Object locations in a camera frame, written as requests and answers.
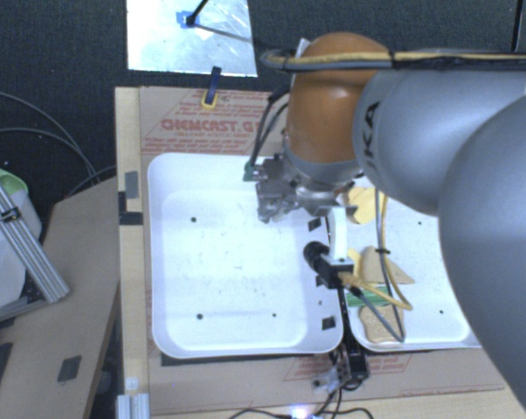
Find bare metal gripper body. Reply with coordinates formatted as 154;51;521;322
254;156;359;217

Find brown toast slice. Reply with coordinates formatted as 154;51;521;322
359;305;406;345

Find black block with thin wires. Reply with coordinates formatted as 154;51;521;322
346;348;371;381

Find yellow pizza slice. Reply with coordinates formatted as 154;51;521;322
348;245;416;285

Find yellow toy food piece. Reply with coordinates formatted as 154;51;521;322
337;186;388;227

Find green packet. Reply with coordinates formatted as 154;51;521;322
346;283;404;309

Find white plastic tray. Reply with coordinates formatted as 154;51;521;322
147;152;345;360
343;176;482;352

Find black cylinder on white bracket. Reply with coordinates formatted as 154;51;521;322
304;205;356;290

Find brown cardboard board red print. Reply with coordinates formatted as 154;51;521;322
114;86;526;419

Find thin black rod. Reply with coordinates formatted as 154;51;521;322
338;287;350;354

